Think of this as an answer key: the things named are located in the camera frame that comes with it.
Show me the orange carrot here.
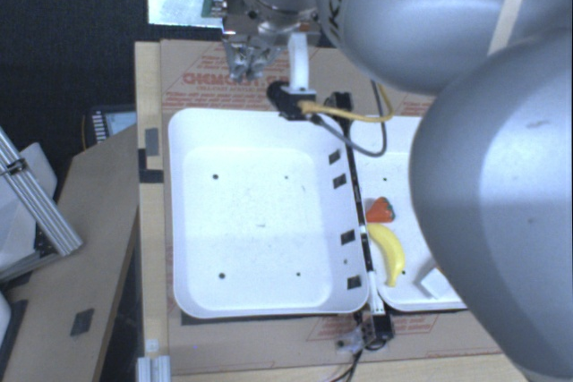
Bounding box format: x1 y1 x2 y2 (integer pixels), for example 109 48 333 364
365 197 397 224

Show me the yellow banana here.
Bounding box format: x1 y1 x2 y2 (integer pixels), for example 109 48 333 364
366 223 406 288

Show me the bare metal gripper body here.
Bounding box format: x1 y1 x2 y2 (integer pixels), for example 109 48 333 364
221 0 322 51

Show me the brown cardboard board red print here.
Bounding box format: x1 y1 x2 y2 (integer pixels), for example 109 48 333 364
158 38 505 377

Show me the white plastic tray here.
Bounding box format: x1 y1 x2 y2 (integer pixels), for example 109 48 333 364
167 107 371 319
349 114 469 313

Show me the black cylinder on white bracket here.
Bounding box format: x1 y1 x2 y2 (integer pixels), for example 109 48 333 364
266 32 318 121

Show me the thin black and white rod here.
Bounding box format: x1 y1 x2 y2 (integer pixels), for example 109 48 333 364
340 120 385 313

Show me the black block with thin wires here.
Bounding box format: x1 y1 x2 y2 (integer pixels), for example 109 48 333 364
329 90 353 113
360 314 396 351

